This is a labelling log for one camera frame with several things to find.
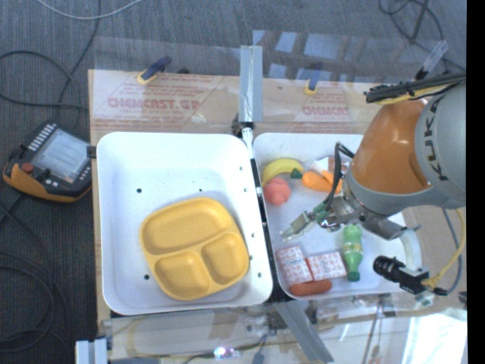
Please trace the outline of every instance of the red button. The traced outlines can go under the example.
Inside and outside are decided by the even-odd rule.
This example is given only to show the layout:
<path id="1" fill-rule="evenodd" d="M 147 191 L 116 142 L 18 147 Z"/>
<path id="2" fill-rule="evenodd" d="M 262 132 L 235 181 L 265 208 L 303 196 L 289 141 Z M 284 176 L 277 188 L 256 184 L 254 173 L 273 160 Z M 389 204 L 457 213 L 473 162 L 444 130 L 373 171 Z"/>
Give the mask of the red button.
<path id="1" fill-rule="evenodd" d="M 20 169 L 28 174 L 32 174 L 33 165 L 31 163 L 22 163 Z"/>

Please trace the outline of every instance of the toy sausage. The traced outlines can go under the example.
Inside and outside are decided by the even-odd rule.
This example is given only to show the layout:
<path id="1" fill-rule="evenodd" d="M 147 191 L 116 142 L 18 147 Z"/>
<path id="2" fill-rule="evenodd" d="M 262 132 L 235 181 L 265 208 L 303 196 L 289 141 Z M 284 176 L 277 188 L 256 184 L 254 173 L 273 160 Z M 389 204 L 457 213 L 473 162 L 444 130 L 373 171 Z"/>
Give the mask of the toy sausage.
<path id="1" fill-rule="evenodd" d="M 289 287 L 291 294 L 300 297 L 305 295 L 315 295 L 327 292 L 332 288 L 332 282 L 330 279 L 324 279 L 322 281 L 312 281 L 305 283 L 292 284 Z"/>

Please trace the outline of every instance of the yellow bowl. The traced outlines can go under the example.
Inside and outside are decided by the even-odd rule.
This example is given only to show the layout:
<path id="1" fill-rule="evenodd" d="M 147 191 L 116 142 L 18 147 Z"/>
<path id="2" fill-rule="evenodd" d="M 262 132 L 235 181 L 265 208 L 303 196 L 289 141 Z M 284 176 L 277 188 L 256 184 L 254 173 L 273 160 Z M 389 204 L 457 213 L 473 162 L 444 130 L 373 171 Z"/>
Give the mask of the yellow bowl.
<path id="1" fill-rule="evenodd" d="M 236 222 L 212 198 L 188 199 L 153 212 L 143 221 L 139 240 L 158 285 L 176 300 L 217 293 L 249 268 Z"/>

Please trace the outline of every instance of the toy banana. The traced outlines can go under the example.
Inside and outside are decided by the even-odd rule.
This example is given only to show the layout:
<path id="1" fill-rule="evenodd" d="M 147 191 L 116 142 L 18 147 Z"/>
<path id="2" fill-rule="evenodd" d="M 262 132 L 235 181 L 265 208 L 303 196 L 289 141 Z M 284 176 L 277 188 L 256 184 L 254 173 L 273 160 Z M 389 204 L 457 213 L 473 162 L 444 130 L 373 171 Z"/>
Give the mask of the toy banana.
<path id="1" fill-rule="evenodd" d="M 261 176 L 261 185 L 283 173 L 291 173 L 293 169 L 303 172 L 303 165 L 293 158 L 279 158 L 270 162 L 264 169 Z"/>

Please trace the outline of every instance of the red and white box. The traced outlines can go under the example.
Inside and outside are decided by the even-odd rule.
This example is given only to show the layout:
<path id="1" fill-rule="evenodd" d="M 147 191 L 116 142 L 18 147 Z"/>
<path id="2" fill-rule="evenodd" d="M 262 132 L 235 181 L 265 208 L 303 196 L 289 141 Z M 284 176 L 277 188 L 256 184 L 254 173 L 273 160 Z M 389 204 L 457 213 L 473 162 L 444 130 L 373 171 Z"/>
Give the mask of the red and white box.
<path id="1" fill-rule="evenodd" d="M 309 256 L 306 259 L 311 274 L 316 281 L 341 278 L 347 275 L 342 256 L 338 252 Z"/>
<path id="2" fill-rule="evenodd" d="M 313 281 L 310 269 L 299 246 L 276 251 L 276 260 L 288 286 Z"/>

